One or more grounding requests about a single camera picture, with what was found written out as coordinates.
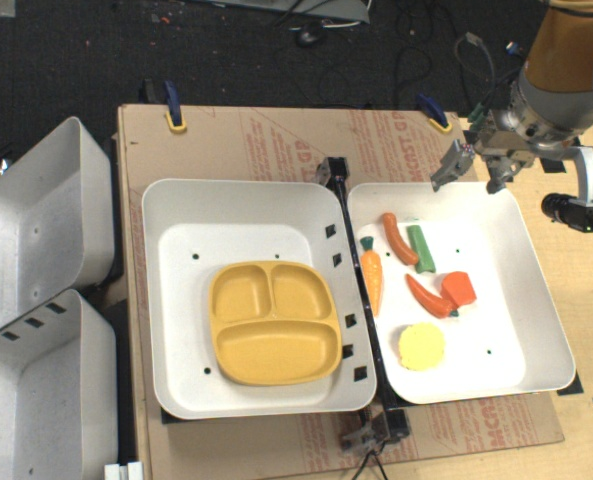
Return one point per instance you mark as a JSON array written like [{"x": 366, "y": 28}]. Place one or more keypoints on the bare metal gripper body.
[{"x": 506, "y": 143}]

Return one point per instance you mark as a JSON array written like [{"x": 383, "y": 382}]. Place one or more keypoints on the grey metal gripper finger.
[
  {"x": 451, "y": 164},
  {"x": 501, "y": 177}
]

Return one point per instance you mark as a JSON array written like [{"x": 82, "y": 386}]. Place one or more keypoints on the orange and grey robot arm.
[{"x": 571, "y": 43}]

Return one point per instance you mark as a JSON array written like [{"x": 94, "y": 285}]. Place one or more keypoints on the green stick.
[{"x": 422, "y": 250}]

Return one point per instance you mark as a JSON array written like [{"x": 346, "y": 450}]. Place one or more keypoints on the orange sausage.
[{"x": 399, "y": 243}]

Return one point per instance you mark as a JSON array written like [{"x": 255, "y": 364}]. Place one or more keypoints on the orange wedge block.
[{"x": 459, "y": 290}]

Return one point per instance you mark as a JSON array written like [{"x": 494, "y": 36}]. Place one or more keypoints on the orange carrot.
[{"x": 373, "y": 278}]

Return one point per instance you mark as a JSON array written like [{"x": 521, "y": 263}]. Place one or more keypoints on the red chili pepper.
[{"x": 428, "y": 300}]

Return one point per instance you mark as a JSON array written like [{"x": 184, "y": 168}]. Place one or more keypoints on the white plastic tray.
[
  {"x": 31, "y": 233},
  {"x": 501, "y": 318},
  {"x": 186, "y": 293},
  {"x": 41, "y": 398}
]

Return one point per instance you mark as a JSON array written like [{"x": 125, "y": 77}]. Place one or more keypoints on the thin black rod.
[{"x": 361, "y": 273}]

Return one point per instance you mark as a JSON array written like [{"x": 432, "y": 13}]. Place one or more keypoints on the yellow round biscuit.
[{"x": 421, "y": 347}]

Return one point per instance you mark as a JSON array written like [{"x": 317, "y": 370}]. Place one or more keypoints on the brown cardboard board red print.
[{"x": 226, "y": 143}]

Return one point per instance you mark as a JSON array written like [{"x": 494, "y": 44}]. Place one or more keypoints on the yellow divided plate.
[{"x": 276, "y": 338}]

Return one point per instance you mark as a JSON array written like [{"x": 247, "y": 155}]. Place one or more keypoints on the black cylinder on white bracket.
[{"x": 589, "y": 178}]

